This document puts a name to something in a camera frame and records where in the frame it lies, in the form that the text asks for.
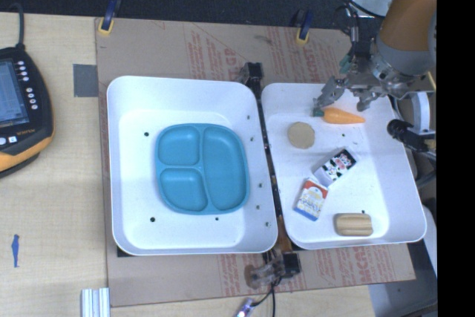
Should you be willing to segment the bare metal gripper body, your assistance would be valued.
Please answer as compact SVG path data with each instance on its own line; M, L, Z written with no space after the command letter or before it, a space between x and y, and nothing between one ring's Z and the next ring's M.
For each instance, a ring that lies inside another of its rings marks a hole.
M423 75L402 73L377 55L369 59L357 58L349 69L345 82L350 90L359 91L360 97L383 94L404 99L409 93L424 90Z

